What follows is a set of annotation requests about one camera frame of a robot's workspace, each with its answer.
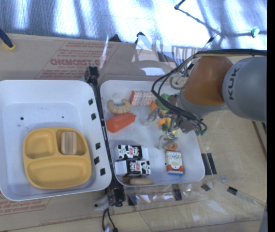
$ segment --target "orange toy piece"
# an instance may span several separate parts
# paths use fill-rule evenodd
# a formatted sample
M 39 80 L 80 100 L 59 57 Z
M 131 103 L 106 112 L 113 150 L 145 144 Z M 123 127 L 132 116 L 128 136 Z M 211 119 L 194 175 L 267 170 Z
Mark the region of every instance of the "orange toy piece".
M 167 145 L 165 147 L 165 150 L 169 150 L 169 151 L 175 151 L 178 149 L 178 145 L 175 142 L 172 142 L 170 145 Z
M 106 121 L 107 129 L 115 133 L 135 121 L 136 115 L 133 113 L 126 113 L 112 117 Z
M 153 111 L 153 110 L 155 110 L 156 107 L 158 107 L 158 105 L 154 101 L 152 101 L 150 104 L 150 107 L 151 107 L 151 110 Z M 157 124 L 163 125 L 165 122 L 166 122 L 166 118 L 162 118 L 157 122 Z

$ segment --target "hole in bin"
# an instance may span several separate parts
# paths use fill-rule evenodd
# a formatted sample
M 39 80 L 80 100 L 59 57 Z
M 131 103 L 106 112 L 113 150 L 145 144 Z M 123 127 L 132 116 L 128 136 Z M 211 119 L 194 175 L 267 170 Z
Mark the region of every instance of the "hole in bin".
M 100 170 L 100 173 L 101 173 L 101 176 L 104 175 L 104 174 L 106 174 L 105 169 L 102 168 L 102 169 Z
M 99 157 L 96 157 L 96 158 L 94 159 L 94 165 L 96 165 L 98 162 L 100 162 L 100 159 L 99 159 Z

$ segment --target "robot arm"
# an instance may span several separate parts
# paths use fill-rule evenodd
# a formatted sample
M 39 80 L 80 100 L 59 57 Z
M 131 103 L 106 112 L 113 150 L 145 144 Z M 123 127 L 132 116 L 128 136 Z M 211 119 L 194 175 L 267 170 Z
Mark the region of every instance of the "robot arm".
M 251 49 L 200 51 L 159 78 L 152 92 L 171 113 L 190 121 L 198 133 L 207 129 L 203 116 L 223 109 L 266 123 L 266 55 L 266 51 Z M 249 57 L 233 64 L 229 56 Z M 154 86 L 181 72 L 194 59 L 197 61 L 188 67 L 190 75 L 180 89 L 176 105 L 170 104 L 160 96 L 160 88 L 156 92 Z

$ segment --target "cow print carton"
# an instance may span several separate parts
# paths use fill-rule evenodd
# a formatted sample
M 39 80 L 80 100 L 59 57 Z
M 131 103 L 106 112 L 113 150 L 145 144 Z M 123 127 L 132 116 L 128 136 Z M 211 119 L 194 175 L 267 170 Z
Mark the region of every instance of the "cow print carton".
M 114 156 L 115 161 L 149 159 L 148 149 L 140 145 L 117 145 Z
M 115 162 L 116 175 L 140 176 L 151 174 L 150 164 L 148 160 L 125 160 Z

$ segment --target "kuka logo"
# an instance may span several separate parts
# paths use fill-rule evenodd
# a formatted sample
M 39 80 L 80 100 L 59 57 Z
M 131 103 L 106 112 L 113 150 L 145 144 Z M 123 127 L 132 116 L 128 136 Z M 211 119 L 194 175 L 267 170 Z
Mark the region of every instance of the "kuka logo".
M 234 85 L 234 80 L 235 80 L 235 77 L 236 77 L 236 73 L 239 71 L 240 68 L 235 68 L 234 69 L 234 72 L 232 73 L 231 75 L 231 78 L 230 78 L 230 82 L 231 84 L 228 86 L 228 93 L 229 93 L 229 99 L 230 100 L 234 100 L 233 98 L 233 85 Z

